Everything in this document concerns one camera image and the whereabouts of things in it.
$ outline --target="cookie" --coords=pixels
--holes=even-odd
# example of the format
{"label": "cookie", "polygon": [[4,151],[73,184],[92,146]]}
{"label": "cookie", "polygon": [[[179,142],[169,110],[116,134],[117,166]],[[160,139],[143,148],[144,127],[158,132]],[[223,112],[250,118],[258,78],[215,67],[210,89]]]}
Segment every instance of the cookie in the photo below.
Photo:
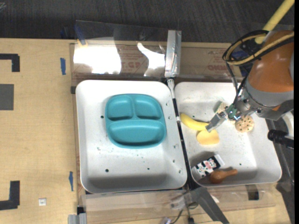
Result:
{"label": "cookie", "polygon": [[249,132],[254,127],[254,121],[251,116],[242,116],[235,122],[235,128],[241,133]]}

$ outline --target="banana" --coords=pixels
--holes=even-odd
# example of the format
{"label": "banana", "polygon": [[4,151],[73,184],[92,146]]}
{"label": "banana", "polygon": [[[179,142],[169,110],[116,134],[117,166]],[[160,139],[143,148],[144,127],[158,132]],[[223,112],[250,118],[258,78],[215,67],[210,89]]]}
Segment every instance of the banana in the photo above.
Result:
{"label": "banana", "polygon": [[206,126],[208,125],[208,123],[205,122],[195,121],[194,119],[190,118],[188,115],[184,113],[181,113],[180,117],[184,125],[194,130],[198,130],[198,131],[205,130]]}

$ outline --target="yellow hose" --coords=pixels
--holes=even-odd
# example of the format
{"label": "yellow hose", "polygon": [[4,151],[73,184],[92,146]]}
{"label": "yellow hose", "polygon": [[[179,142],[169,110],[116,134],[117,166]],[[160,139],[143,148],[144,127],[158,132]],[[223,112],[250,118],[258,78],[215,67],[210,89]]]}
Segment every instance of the yellow hose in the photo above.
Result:
{"label": "yellow hose", "polygon": [[[294,5],[295,0],[284,0],[277,11],[273,14],[270,20],[266,23],[263,30],[272,31],[276,25],[280,22],[280,20],[284,17],[284,15],[290,10],[290,8]],[[264,37],[257,37],[255,39],[257,44],[261,44],[263,42]]]}

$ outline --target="wooden surface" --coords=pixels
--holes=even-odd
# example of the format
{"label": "wooden surface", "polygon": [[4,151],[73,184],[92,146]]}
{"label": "wooden surface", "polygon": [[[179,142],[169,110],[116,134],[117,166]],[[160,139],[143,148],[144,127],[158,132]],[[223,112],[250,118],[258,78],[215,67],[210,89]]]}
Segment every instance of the wooden surface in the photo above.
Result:
{"label": "wooden surface", "polygon": [[[21,182],[20,205],[0,211],[0,224],[66,224],[68,215],[76,213],[70,43],[73,40],[0,39],[0,53],[17,53],[21,59],[21,71],[14,73],[10,61],[0,60],[0,84],[14,84],[14,110],[0,111],[0,200],[8,199],[10,181]],[[66,75],[62,75],[60,58],[66,60]],[[39,198],[47,198],[47,205],[39,206]],[[224,214],[237,224],[290,223],[281,194],[275,189],[273,198],[273,207]],[[198,223],[211,221],[207,214],[195,215],[194,219]],[[186,217],[177,223],[186,224]]]}

